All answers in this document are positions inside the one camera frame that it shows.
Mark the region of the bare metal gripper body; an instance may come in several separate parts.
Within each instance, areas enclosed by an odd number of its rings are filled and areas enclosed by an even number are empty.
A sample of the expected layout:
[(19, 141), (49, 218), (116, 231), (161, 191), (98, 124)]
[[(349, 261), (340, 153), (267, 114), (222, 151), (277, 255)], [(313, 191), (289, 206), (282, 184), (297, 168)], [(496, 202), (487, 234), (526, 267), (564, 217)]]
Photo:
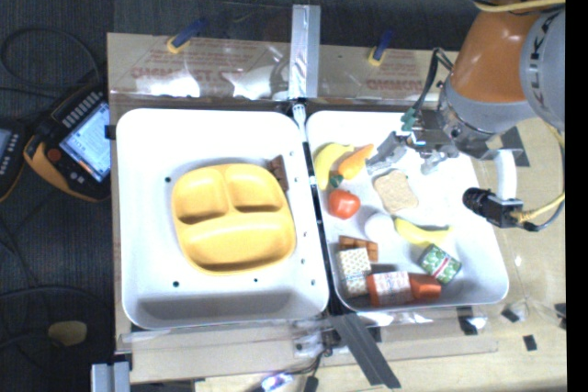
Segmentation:
[(451, 109), (420, 109), (412, 107), (405, 113), (406, 143), (420, 153), (444, 153), (456, 157), (465, 153), (483, 158), (489, 151), (493, 134), (471, 127)]

